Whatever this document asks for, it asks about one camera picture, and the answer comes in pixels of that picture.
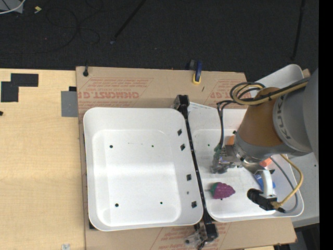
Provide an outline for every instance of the cardboard box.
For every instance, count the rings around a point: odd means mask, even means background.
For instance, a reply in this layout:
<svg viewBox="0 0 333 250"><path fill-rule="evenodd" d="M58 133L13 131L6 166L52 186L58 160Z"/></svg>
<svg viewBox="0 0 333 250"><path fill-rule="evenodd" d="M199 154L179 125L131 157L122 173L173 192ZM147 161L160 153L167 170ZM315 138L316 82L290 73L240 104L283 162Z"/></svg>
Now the cardboard box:
<svg viewBox="0 0 333 250"><path fill-rule="evenodd" d="M184 244L184 238L194 232L193 226L114 232L102 232L89 227L83 116L93 107L170 107L179 94L187 94L191 102L216 107L217 102L229 98L229 91L235 84L246 81L245 75L235 72L203 71L201 83L194 85L193 71L89 67L88 76L85 77L84 69L76 68L76 80L86 249L194 249ZM289 218L217 223L216 226L219 237L204 249L240 249L296 241L296 234Z"/></svg>

